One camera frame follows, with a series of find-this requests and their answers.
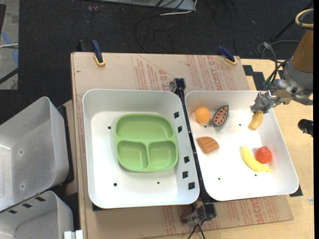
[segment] green divided plate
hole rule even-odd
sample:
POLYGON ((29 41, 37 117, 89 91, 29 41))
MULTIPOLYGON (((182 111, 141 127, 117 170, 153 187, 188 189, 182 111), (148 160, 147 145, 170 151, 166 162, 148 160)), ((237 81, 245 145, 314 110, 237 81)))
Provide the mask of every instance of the green divided plate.
POLYGON ((127 114, 115 122, 114 139, 120 165, 133 172, 171 169, 178 161, 175 130, 156 114, 127 114))

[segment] cardboard sheet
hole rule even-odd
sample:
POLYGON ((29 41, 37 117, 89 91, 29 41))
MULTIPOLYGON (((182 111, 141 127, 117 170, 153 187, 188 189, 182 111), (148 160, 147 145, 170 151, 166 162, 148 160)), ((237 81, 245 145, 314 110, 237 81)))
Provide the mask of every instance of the cardboard sheet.
MULTIPOLYGON (((79 173, 80 225, 88 239, 141 239, 189 233, 182 217, 190 206, 161 206, 94 211, 88 195, 82 98, 90 89, 167 90, 184 78, 186 91, 249 90, 241 60, 233 66, 221 56, 103 53, 99 67, 93 53, 71 55, 79 173)), ((293 219, 286 196, 215 203, 217 217, 202 229, 216 230, 293 219)))

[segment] table surface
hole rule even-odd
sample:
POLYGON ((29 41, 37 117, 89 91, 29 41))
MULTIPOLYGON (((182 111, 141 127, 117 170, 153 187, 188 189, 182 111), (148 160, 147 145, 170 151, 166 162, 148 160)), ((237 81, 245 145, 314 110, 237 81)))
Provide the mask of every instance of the table surface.
MULTIPOLYGON (((241 59, 242 65, 251 65, 254 72, 263 72, 267 78, 274 69, 274 62, 261 59, 241 59)), ((247 76, 251 90, 256 90, 254 80, 247 76)), ((298 128, 301 119, 313 120, 313 106, 304 106, 294 101, 279 105, 274 112, 287 149, 290 153, 303 195, 287 196, 294 219, 270 224, 205 231, 205 237, 212 239, 286 239, 315 238, 314 224, 314 139, 298 128)), ((186 239, 189 234, 157 237, 158 239, 186 239)), ((196 232, 192 238, 202 238, 196 232)))

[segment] blue clamp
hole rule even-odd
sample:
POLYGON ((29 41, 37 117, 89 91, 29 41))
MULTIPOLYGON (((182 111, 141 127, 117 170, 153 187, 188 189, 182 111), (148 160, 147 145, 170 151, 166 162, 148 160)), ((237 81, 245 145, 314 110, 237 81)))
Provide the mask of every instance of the blue clamp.
POLYGON ((98 66, 104 66, 105 65, 105 60, 102 57, 102 51, 100 48, 100 45, 98 43, 97 40, 93 40, 92 41, 92 46, 93 46, 93 50, 95 53, 94 59, 95 62, 98 64, 98 66))
POLYGON ((217 48, 217 55, 223 55, 225 57, 226 62, 228 62, 231 65, 236 65, 237 63, 237 59, 235 59, 233 54, 222 46, 219 46, 217 48))

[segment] concrete floor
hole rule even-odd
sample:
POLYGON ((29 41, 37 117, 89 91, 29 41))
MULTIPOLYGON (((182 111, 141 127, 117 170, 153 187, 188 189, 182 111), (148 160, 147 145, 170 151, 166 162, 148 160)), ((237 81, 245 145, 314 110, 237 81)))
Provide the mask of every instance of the concrete floor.
MULTIPOLYGON (((1 32, 0 46, 18 43, 19 40, 19 0, 0 0, 6 5, 5 17, 1 32)), ((18 67, 18 49, 0 49, 0 79, 18 67)), ((2 84, 0 90, 16 90, 18 74, 2 84)))

